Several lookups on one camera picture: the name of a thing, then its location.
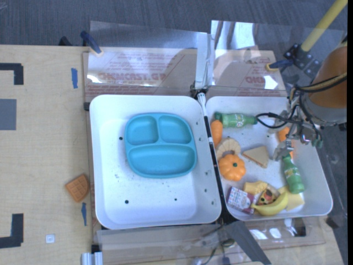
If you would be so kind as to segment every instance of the wooden table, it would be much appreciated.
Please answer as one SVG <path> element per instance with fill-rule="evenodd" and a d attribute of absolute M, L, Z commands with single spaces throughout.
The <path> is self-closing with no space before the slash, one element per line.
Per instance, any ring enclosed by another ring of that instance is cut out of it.
<path fill-rule="evenodd" d="M 82 61 L 87 51 L 75 46 L 0 45 L 0 63 L 24 67 L 23 85 L 14 85 L 13 71 L 0 71 L 0 99 L 17 100 L 15 130 L 0 130 L 0 238 L 11 236 L 12 214 L 24 217 L 23 242 L 0 248 L 0 264 L 80 264 L 81 254 L 91 251 L 90 195 L 83 201 L 85 225 L 82 202 L 76 203 L 65 189 L 78 175 L 89 175 Z M 72 69 L 77 70 L 77 88 Z M 323 219 L 326 243 L 266 250 L 268 258 L 273 264 L 343 264 Z M 55 241 L 47 243 L 47 235 L 55 235 Z"/>

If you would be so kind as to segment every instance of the bread slice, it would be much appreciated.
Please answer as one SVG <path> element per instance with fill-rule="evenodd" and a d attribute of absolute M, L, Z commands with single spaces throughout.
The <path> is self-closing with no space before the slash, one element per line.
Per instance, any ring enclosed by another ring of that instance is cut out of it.
<path fill-rule="evenodd" d="M 243 156 L 252 160 L 262 168 L 267 168 L 269 162 L 269 152 L 266 146 L 259 146 L 243 152 Z"/>

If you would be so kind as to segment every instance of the blue divided plate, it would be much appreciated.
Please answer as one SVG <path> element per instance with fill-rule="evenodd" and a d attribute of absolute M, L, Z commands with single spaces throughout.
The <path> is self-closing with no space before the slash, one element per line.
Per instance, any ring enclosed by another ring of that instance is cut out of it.
<path fill-rule="evenodd" d="M 126 157 L 131 169 L 147 178 L 173 178 L 188 174 L 197 161 L 189 124 L 167 113 L 131 118 L 125 127 Z"/>

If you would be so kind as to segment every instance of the gray carpet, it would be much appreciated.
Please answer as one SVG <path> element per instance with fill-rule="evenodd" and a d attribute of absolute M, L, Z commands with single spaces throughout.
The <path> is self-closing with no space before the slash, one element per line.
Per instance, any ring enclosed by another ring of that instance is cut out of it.
<path fill-rule="evenodd" d="M 314 28 L 335 0 L 0 0 L 0 44 L 82 45 L 90 21 L 210 32 L 212 20 Z M 347 31 L 347 7 L 329 29 Z M 345 264 L 347 253 L 347 133 L 324 130 L 319 150 L 334 196 L 330 223 Z"/>

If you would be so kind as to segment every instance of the orange pumpkin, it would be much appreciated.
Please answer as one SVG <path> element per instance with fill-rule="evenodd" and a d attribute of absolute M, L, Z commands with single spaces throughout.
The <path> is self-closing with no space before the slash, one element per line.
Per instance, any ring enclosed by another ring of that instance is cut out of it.
<path fill-rule="evenodd" d="M 235 154 L 227 154 L 222 157 L 218 162 L 218 166 L 221 175 L 230 181 L 241 180 L 247 172 L 244 161 Z"/>

